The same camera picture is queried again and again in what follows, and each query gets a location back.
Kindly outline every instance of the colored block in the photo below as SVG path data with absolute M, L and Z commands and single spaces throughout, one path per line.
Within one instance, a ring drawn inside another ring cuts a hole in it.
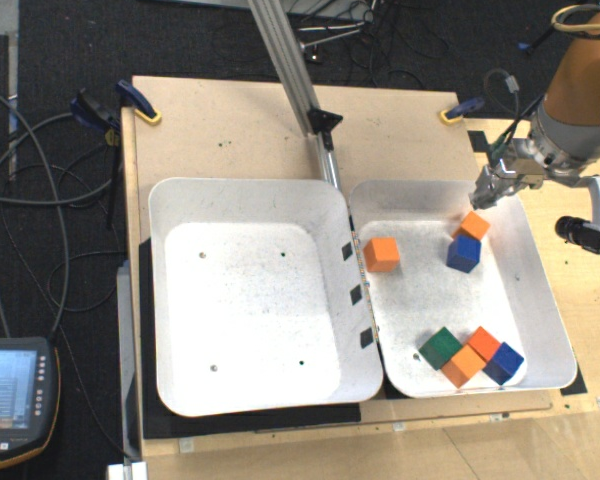
M 471 377 L 482 370 L 487 363 L 469 345 L 464 345 L 440 371 L 457 388 L 460 388 Z
M 503 341 L 485 366 L 484 373 L 502 386 L 515 375 L 523 362 L 524 357 Z
M 500 342 L 480 326 L 467 340 L 467 345 L 475 350 L 482 359 L 489 361 L 500 347 Z
M 447 266 L 468 274 L 480 263 L 481 247 L 480 241 L 458 235 L 449 245 Z
M 439 370 L 460 349 L 462 343 L 451 334 L 449 329 L 443 327 L 422 345 L 418 352 L 424 357 L 434 370 Z
M 491 224 L 480 217 L 480 215 L 474 211 L 471 211 L 465 216 L 464 219 L 462 219 L 460 227 L 456 229 L 451 236 L 455 238 L 461 234 L 480 241 L 487 233 L 490 226 Z
M 372 238 L 362 252 L 369 272 L 391 272 L 400 263 L 398 244 L 393 237 Z

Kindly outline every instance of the white tray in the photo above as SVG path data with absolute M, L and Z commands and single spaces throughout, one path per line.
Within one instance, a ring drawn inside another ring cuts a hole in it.
M 375 395 L 382 365 L 340 192 L 318 180 L 171 178 L 153 188 L 149 214 L 157 388 L 170 410 Z
M 564 387 L 576 361 L 517 196 L 478 212 L 491 227 L 470 273 L 446 266 L 473 189 L 463 181 L 373 180 L 352 191 L 360 248 L 374 236 L 393 236 L 401 255 L 393 272 L 367 273 L 387 376 L 411 397 Z M 502 387 L 479 372 L 456 389 L 418 353 L 443 326 L 461 342 L 483 326 L 525 361 Z

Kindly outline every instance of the blue clamp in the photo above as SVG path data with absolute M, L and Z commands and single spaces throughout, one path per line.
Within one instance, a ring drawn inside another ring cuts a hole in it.
M 117 145 L 120 137 L 120 120 L 107 107 L 96 101 L 93 96 L 81 89 L 71 100 L 71 113 L 78 123 L 102 133 L 110 146 Z
M 478 96 L 456 105 L 451 110 L 440 112 L 440 119 L 444 124 L 454 124 L 460 121 L 466 114 L 475 112 L 484 107 L 484 98 Z
M 155 126 L 162 119 L 162 114 L 153 108 L 147 98 L 126 80 L 120 80 L 116 84 L 116 92 L 122 97 L 123 104 L 134 107 L 136 115 L 143 121 Z

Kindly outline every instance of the blue cube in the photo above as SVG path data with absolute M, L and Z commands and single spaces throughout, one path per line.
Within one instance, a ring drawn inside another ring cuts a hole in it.
M 480 249 L 482 244 L 475 238 L 457 235 L 449 245 L 447 253 L 447 267 L 455 268 L 467 274 L 480 263 Z
M 482 371 L 502 386 L 515 375 L 523 362 L 524 357 L 502 342 Z

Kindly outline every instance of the black floor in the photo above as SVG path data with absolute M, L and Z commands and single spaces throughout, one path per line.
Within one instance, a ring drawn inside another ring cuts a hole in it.
M 519 45 L 541 37 L 552 14 L 576 1 L 384 0 L 373 25 L 327 43 L 323 63 L 310 64 L 309 72 L 316 84 L 454 91 L 463 101 L 484 96 L 483 77 L 502 68 L 516 76 L 525 106 L 546 89 L 570 39 L 551 34 L 531 55 Z M 294 26 L 301 23 L 324 22 L 292 17 Z M 115 109 L 113 87 L 132 75 L 276 79 L 247 11 L 136 0 L 20 0 L 19 30 L 18 108 L 32 124 L 68 112 L 81 88 Z M 1 94 L 6 47 L 0 38 Z M 504 107 L 512 106 L 498 77 L 492 90 Z M 475 116 L 510 115 L 488 101 Z M 0 109 L 0 155 L 6 122 Z M 109 178 L 112 155 L 100 133 L 63 119 L 41 129 L 39 139 L 62 197 Z M 0 195 L 50 198 L 31 141 L 20 148 L 18 162 L 10 182 L 6 168 L 0 169 Z M 113 291 L 125 257 L 120 196 L 113 230 L 105 225 L 106 193 L 97 203 L 64 211 L 74 259 L 72 311 L 62 322 L 66 339 L 59 339 L 62 404 L 48 450 L 29 463 L 31 479 L 102 479 L 107 465 L 122 461 L 116 449 L 121 431 Z M 52 324 L 62 288 L 59 230 L 54 209 L 0 206 L 0 288 L 13 335 L 45 335 Z M 0 472 L 0 479 L 22 474 L 17 466 Z

